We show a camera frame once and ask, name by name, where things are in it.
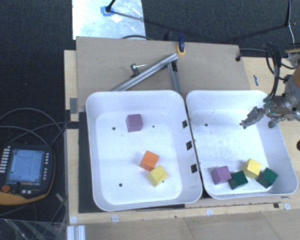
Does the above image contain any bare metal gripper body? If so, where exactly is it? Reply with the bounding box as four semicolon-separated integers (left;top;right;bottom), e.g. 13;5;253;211
263;94;300;125

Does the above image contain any brown cardboard board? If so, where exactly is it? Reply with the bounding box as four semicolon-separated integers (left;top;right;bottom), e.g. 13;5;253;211
75;35;285;209

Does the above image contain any white plastic tray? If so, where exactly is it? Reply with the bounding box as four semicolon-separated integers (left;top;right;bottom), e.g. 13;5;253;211
185;89;299;201
85;89;204;213

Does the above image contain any orange cube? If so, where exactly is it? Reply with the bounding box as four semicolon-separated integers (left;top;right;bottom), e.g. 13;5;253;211
139;150;160;172

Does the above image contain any thin black rod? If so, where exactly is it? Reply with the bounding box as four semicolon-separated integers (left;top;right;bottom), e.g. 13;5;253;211
184;93;204;197

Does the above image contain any green cube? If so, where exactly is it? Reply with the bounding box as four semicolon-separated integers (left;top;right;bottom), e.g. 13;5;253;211
255;167;279;189
227;170;249;191

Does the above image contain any yellow cube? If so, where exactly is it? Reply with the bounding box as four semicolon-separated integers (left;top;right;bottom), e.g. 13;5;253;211
147;164;169;188
241;158;262;180

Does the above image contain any purple cube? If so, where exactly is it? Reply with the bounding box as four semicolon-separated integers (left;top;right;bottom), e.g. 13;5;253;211
125;113;144;133
210;165;233;186

